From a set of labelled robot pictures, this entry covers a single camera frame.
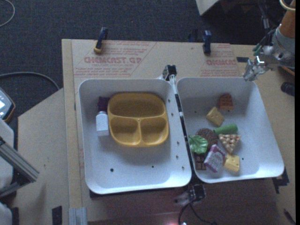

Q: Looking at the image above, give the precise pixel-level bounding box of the yellow cheese wedge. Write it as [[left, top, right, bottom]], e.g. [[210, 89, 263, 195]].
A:
[[205, 106, 225, 128]]

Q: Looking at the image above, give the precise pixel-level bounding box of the yellow divided plate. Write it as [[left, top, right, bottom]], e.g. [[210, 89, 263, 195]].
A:
[[107, 92, 170, 148]]

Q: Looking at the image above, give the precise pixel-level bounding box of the pink and white carton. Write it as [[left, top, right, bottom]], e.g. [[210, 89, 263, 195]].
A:
[[202, 144, 227, 174]]

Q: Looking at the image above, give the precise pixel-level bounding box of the green lettuce leaf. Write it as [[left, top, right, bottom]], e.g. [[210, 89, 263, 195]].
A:
[[187, 135, 209, 155]]

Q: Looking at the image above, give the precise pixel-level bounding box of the brown round biscuit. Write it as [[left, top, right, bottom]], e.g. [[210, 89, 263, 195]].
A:
[[195, 127, 219, 150]]

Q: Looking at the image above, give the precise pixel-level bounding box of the yellow cheese block with holes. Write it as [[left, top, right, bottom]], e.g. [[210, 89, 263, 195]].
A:
[[223, 153, 240, 173]]

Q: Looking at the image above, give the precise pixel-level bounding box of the toy pizza slice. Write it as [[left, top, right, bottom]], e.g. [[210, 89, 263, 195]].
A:
[[218, 134, 241, 155]]

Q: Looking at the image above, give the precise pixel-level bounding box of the white plastic tray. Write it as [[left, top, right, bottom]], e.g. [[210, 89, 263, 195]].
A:
[[176, 76, 285, 184], [78, 78, 193, 195]]

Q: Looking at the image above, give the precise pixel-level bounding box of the orange-brown toy bread slice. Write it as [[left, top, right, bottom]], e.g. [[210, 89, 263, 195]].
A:
[[217, 93, 234, 111]]

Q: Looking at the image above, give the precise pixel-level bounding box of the black block with thin wires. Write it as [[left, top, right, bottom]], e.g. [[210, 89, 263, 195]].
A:
[[187, 184, 207, 203], [163, 64, 178, 82]]

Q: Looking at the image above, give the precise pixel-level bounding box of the white plastic bottle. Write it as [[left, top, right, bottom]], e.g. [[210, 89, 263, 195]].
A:
[[95, 111, 110, 137]]

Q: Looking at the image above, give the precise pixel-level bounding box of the brown chocolate bar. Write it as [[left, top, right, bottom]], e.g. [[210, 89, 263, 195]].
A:
[[194, 153, 208, 171]]

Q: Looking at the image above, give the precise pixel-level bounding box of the black cylinder on white bracket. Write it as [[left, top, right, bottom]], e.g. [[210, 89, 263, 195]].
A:
[[280, 81, 296, 97]]

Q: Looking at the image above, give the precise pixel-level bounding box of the dark purple block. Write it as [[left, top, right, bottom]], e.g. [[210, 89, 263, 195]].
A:
[[97, 96, 111, 113]]

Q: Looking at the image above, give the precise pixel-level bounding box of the green toy cylinder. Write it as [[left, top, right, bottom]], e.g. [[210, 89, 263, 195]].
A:
[[212, 123, 239, 136]]

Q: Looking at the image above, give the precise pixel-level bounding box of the brown cardboard board, red print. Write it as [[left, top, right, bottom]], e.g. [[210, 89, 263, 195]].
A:
[[61, 38, 296, 223]]

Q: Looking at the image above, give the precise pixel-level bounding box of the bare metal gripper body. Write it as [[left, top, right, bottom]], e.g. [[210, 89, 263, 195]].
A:
[[255, 45, 296, 71]]

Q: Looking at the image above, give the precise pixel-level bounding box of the thin black and white rod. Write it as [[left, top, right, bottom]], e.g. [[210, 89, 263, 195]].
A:
[[170, 75, 196, 185]]

